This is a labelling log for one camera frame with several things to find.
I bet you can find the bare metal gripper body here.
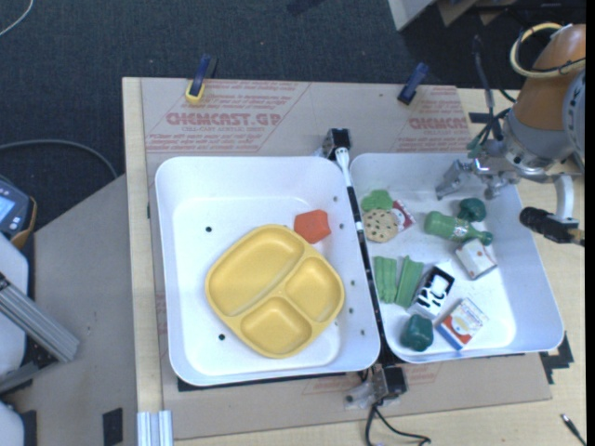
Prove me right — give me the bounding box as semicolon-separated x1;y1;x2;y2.
471;145;559;188

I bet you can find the dark green broccoli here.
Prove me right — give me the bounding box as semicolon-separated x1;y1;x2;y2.
456;197;487;224

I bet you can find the green bottle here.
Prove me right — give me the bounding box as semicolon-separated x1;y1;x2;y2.
423;210;495;247

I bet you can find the small red and white packet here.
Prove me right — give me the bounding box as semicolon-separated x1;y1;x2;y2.
390;199;417;234

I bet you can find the white and orange carton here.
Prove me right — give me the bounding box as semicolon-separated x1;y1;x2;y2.
454;238;498;281

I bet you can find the light green lettuce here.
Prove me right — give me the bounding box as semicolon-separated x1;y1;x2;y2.
361;189;394;214

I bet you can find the tan chocolate chip biscuit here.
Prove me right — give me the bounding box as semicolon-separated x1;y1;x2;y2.
362;208;400;244

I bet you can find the white plastic tray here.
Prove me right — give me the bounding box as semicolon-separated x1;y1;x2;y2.
348;152;565;364
154;155;382;387

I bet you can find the thin black and white rod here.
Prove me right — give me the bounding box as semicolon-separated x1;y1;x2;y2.
335;147;387;367

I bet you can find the light green celery stalk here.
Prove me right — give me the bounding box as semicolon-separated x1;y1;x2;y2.
394;255;426;308
372;255;400;304

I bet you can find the black and white carton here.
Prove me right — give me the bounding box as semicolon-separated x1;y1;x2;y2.
410;263;457;321

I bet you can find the white red and blue carton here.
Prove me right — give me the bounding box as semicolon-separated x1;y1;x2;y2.
433;296;491;352

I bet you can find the orange block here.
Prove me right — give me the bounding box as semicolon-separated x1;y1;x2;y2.
293;209;333;244

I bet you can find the dark green pepper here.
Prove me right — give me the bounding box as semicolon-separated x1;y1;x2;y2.
400;313;435;354

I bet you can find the brown cardboard board red print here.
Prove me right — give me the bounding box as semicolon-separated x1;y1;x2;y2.
139;77;554;440

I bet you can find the yellow divided plate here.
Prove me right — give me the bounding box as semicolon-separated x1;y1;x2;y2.
204;223;347;361

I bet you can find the black cylinder on white bracket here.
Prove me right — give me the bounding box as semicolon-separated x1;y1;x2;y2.
519;174;583;246

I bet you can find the black block with thin wires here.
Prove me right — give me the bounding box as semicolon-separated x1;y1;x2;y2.
380;364;409;397
324;127;351;153

